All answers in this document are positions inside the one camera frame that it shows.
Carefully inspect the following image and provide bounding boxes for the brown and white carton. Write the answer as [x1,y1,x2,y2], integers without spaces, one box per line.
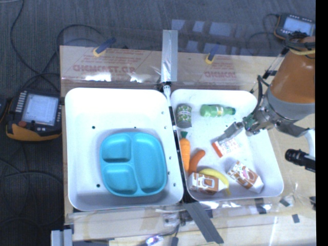
[188,172,229,196]
[225,160,264,194]

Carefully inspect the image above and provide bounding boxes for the orange and white carton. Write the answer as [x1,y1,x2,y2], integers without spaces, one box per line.
[212,136,242,158]

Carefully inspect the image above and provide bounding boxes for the black cylinder on white bracket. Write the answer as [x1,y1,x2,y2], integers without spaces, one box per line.
[284,128,316,173]

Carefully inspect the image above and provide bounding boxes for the orange sausage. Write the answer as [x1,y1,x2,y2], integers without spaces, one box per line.
[188,149,206,176]

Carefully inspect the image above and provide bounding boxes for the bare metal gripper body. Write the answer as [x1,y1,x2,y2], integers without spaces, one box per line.
[242,106,310,138]

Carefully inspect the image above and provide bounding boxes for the orange carrot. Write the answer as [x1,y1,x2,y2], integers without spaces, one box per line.
[179,131,191,173]

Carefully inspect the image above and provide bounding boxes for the brown cardboard board red print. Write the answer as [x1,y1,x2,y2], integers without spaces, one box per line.
[59,45,285,215]

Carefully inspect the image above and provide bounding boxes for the yellow banana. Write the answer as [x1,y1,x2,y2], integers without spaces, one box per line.
[199,168,231,196]

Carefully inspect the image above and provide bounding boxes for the white plastic tray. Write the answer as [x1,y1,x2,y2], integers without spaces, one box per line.
[170,88,284,202]
[64,87,185,212]

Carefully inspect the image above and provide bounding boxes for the green patterned can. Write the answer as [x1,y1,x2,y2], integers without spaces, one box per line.
[175,104,193,128]

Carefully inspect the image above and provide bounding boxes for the green plastic bottle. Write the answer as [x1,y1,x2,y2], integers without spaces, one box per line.
[199,104,236,117]

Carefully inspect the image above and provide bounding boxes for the blue divided plate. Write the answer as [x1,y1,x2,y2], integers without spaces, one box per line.
[99,132,168,197]

